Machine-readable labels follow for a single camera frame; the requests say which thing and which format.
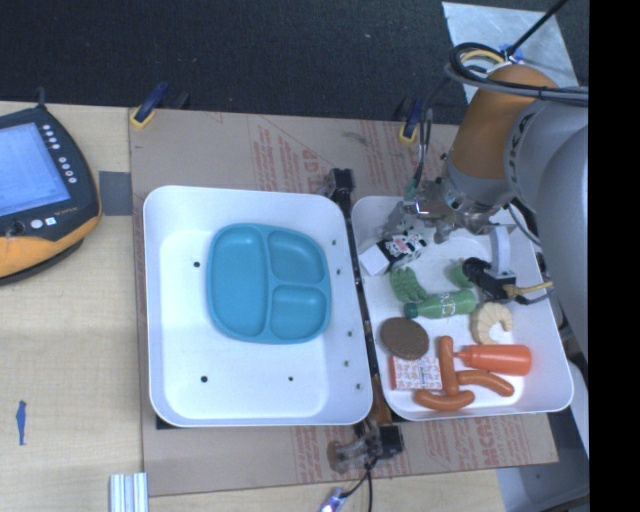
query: toy hamburger patty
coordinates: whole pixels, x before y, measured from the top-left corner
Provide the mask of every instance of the toy hamburger patty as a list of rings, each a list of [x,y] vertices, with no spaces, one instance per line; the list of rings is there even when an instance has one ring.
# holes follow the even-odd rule
[[[380,341],[394,356],[420,359],[429,350],[429,335],[415,320],[388,318],[380,326]]]

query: toy sausage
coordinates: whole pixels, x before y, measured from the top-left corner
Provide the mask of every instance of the toy sausage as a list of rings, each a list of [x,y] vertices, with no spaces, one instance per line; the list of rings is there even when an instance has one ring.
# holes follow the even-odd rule
[[[416,403],[436,411],[455,411],[469,405],[476,399],[473,391],[465,389],[457,395],[436,395],[428,389],[418,389],[413,395]]]
[[[438,364],[440,365],[442,389],[447,395],[457,395],[460,392],[460,386],[453,367],[453,338],[451,336],[442,336],[440,338]]]
[[[476,384],[491,391],[498,393],[500,396],[511,396],[515,392],[513,385],[502,377],[498,377],[493,373],[485,370],[461,370],[456,372],[458,383],[461,386],[467,384]]]

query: blue plate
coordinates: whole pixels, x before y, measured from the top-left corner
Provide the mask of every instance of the blue plate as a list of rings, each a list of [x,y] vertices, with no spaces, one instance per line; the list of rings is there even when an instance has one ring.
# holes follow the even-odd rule
[[[303,233],[253,223],[226,226],[213,237],[206,276],[211,317],[232,338],[301,343],[329,322],[327,261]]]

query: wooden table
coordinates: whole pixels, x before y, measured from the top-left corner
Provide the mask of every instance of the wooden table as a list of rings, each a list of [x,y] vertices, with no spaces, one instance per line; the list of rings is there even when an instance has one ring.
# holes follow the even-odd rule
[[[0,115],[34,105],[0,102]],[[99,171],[130,172],[126,108],[47,107],[96,179]],[[131,216],[103,217],[76,253],[0,287],[0,319],[0,510],[108,510],[110,475],[144,471]],[[149,509],[315,511],[334,486],[152,498]],[[376,479],[373,496],[378,511],[504,510],[494,470]],[[367,506],[363,485],[342,510]]]

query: cardboard sheet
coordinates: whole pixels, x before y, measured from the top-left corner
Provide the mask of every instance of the cardboard sheet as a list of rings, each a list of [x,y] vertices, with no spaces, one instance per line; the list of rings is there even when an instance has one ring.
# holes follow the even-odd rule
[[[149,401],[142,205],[163,185],[317,193],[332,168],[353,170],[353,201],[403,194],[416,148],[399,123],[157,110],[130,127],[144,470],[150,496],[359,478],[331,470],[329,443],[352,427],[167,428]],[[432,131],[423,176],[442,172],[454,126]],[[546,414],[401,423],[405,451],[378,463],[374,478],[556,462]]]

